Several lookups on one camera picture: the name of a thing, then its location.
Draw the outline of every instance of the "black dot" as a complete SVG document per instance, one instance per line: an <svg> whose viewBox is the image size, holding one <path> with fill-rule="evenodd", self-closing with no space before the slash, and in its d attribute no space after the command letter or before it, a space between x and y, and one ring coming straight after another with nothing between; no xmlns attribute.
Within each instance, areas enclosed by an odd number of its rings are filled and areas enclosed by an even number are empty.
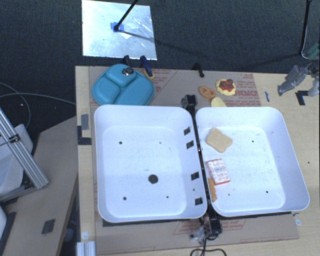
<svg viewBox="0 0 320 256"><path fill-rule="evenodd" d="M149 179L148 179L152 184L155 184L155 183L157 183L158 182L158 177L157 177L157 175L154 175L154 174L152 174L152 175L150 175L149 176Z"/></svg>

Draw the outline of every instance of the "black floor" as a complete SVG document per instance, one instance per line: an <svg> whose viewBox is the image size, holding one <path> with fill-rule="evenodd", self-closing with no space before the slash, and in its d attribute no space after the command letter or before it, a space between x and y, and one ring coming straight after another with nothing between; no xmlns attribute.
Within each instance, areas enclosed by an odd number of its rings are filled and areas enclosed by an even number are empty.
<svg viewBox="0 0 320 256"><path fill-rule="evenodd" d="M133 0L106 1L131 4ZM150 5L157 61L153 68L288 73L308 61L299 55L305 0L140 0ZM320 0L310 4L306 49L319 41ZM120 59L82 55L80 0L0 1L0 82L21 93L75 102L75 66L110 66ZM18 96L0 107L14 125L27 124ZM28 132L40 132L76 114L74 105L25 96Z"/></svg>

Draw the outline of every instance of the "toy pizza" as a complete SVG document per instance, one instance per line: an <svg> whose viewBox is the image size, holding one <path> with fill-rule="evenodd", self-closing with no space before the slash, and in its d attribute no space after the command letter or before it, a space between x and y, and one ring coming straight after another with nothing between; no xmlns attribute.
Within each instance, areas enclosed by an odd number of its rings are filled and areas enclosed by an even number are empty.
<svg viewBox="0 0 320 256"><path fill-rule="evenodd" d="M220 79L215 84L219 93L231 96L236 94L236 85L232 79Z"/></svg>

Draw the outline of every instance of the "metal sheet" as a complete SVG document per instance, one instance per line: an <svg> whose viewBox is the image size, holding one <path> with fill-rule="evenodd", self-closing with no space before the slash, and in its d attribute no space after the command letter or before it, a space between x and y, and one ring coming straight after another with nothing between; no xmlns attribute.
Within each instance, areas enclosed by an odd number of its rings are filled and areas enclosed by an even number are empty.
<svg viewBox="0 0 320 256"><path fill-rule="evenodd" d="M117 24L130 4L82 0L83 55L92 57L157 60L150 7L135 5L123 21Z"/></svg>

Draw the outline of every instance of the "white tray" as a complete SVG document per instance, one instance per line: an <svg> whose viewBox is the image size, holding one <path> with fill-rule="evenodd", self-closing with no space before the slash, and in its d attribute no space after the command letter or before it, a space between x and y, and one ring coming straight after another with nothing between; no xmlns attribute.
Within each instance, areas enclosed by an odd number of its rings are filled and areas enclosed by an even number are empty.
<svg viewBox="0 0 320 256"><path fill-rule="evenodd" d="M236 217L308 206L309 194L276 109L207 107L197 112L196 122L203 160L222 158L231 179L215 186L212 206L217 213ZM205 214L204 180L186 110L103 105L95 111L94 126L98 210L106 221L195 219ZM233 140L224 153L205 142L213 127Z"/></svg>
<svg viewBox="0 0 320 256"><path fill-rule="evenodd" d="M196 114L203 161L222 158L230 182L216 185L214 210L225 217L305 209L310 201L281 113L272 107L206 107ZM232 138L219 153L212 127Z"/></svg>
<svg viewBox="0 0 320 256"><path fill-rule="evenodd" d="M106 221L192 219L205 214L197 142L186 110L103 105L95 111L94 126L98 210Z"/></svg>

